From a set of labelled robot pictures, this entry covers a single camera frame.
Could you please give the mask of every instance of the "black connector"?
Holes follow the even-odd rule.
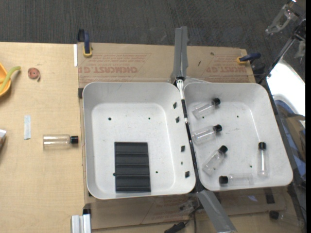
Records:
[[[174,224],[171,228],[169,228],[168,230],[166,230],[164,233],[176,233],[180,230],[182,230],[183,228],[185,228],[185,223],[181,222],[178,224]]]

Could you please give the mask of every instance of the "white tray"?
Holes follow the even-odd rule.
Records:
[[[190,83],[184,88],[190,130],[220,124],[223,130],[203,145],[194,144],[202,185],[212,191],[288,185],[293,171],[284,148],[266,90],[254,83]],[[192,108],[201,102],[219,98],[221,104],[209,116],[196,119]],[[267,144],[269,177],[257,178],[258,143]],[[226,145],[224,162],[212,176],[202,171],[203,162]],[[220,186],[219,176],[229,173],[252,173],[254,185]]]
[[[83,105],[86,182],[94,197],[105,200],[186,194],[194,188],[190,145],[175,86],[90,83],[83,90]],[[151,192],[115,191],[115,142],[148,143]],[[181,146],[185,146],[185,151],[181,151]]]

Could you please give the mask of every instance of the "glass vial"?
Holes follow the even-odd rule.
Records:
[[[254,177],[251,173],[236,173],[219,177],[220,185],[253,185]]]
[[[258,144],[257,174],[261,178],[268,177],[268,153],[264,142]]]
[[[192,111],[193,115],[195,116],[196,119],[200,119],[202,117],[205,117],[209,113],[211,113],[217,105],[220,104],[219,99],[212,99],[208,103],[201,103],[198,104],[194,110]]]
[[[202,144],[208,140],[211,140],[216,136],[217,132],[223,130],[221,125],[208,126],[200,130],[196,130],[192,133],[191,137],[195,144]]]
[[[228,151],[228,148],[222,145],[218,150],[214,151],[212,156],[207,159],[203,164],[203,171],[207,175],[212,175],[214,170],[219,167],[225,158],[225,153]]]
[[[296,215],[289,214],[288,212],[270,211],[270,219],[277,221],[279,224],[289,224],[302,229],[305,222],[302,218],[297,218]]]
[[[70,136],[69,134],[45,134],[43,135],[43,148],[69,148],[71,144],[79,143],[78,136]]]

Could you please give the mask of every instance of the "black bottle cap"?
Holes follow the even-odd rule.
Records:
[[[222,145],[218,150],[222,153],[226,153],[228,151],[228,148],[225,145]]]
[[[266,149],[266,143],[265,142],[259,142],[258,143],[258,149],[259,150],[265,150]]]
[[[215,125],[215,126],[213,127],[213,130],[216,131],[216,132],[220,132],[220,131],[223,130],[223,128],[222,128],[221,125],[217,124],[217,125]]]
[[[212,104],[215,104],[215,105],[220,104],[220,99],[213,99]]]
[[[219,176],[219,184],[228,184],[227,176]]]
[[[279,215],[280,215],[280,213],[279,213],[279,212],[276,212],[276,211],[270,211],[270,212],[269,212],[269,216],[270,216],[270,218],[272,218],[272,219],[278,219]]]
[[[71,136],[70,143],[79,143],[79,137],[77,135]]]

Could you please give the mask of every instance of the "dark floor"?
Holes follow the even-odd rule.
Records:
[[[265,29],[288,0],[0,0],[0,41],[75,43],[79,28],[93,42],[173,45],[188,26],[189,45],[260,52],[271,65],[292,27]],[[289,62],[305,80],[305,65]]]

